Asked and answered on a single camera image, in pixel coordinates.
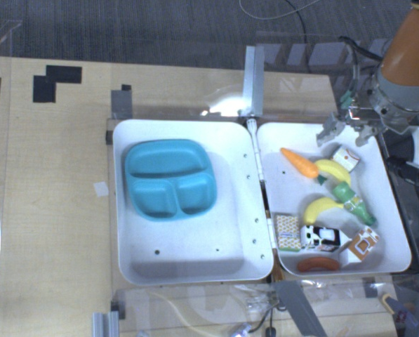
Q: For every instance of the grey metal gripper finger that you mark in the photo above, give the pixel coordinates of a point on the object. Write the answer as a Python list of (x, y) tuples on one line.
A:
[(367, 135), (332, 126)]

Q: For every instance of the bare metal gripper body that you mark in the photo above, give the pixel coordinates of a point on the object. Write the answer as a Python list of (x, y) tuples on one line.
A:
[(388, 116)]

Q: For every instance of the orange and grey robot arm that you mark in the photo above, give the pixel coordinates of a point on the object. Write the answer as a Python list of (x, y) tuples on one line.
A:
[(409, 51)]

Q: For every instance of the yellow banana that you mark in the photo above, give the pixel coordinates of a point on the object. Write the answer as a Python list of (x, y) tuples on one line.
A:
[(335, 168), (319, 209)]

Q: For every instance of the orange carrot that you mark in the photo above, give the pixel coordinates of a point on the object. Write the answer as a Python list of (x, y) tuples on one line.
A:
[(300, 163)]

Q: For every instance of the green bottle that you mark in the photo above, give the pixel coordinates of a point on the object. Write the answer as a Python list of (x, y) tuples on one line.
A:
[(353, 202)]

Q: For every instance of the white plastic tray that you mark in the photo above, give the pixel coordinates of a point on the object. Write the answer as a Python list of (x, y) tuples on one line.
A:
[(195, 248), (293, 195)]

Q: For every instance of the thin black and white rod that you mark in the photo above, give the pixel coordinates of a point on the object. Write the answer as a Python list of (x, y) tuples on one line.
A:
[(252, 126)]

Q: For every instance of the orange and white carton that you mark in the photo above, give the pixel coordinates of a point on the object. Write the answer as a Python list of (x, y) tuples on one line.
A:
[(363, 246)]

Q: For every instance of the black and white cow carton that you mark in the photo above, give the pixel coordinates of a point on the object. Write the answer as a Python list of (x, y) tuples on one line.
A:
[(318, 239)]

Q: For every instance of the yellow patterned packet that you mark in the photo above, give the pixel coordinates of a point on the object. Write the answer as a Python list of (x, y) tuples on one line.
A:
[(288, 232)]

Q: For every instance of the brown sausage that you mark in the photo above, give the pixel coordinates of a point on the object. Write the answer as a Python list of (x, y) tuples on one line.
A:
[(318, 264)]

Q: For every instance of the blue divided plate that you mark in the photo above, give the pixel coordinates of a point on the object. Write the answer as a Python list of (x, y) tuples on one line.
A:
[(167, 160)]

